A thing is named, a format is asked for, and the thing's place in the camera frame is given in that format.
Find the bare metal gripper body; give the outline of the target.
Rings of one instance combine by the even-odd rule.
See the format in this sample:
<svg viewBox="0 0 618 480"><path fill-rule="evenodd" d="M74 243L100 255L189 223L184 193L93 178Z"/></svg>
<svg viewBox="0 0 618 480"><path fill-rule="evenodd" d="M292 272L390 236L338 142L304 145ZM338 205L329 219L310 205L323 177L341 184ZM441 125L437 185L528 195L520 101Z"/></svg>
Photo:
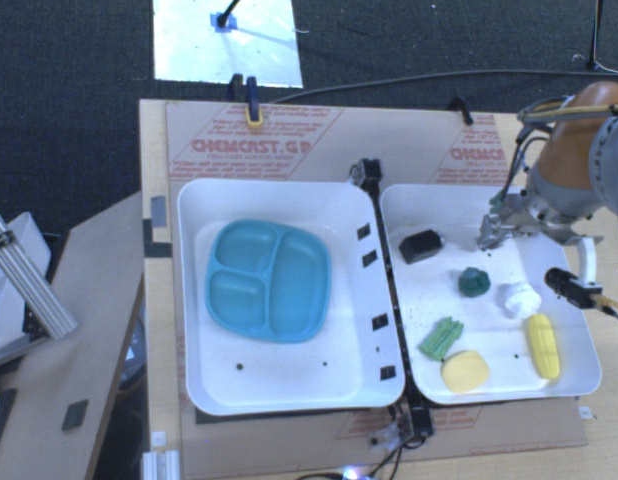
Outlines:
<svg viewBox="0 0 618 480"><path fill-rule="evenodd" d="M544 234L554 241L569 240L569 217L553 209L535 192L498 193L492 198L493 227L512 227L512 238Z"/></svg>

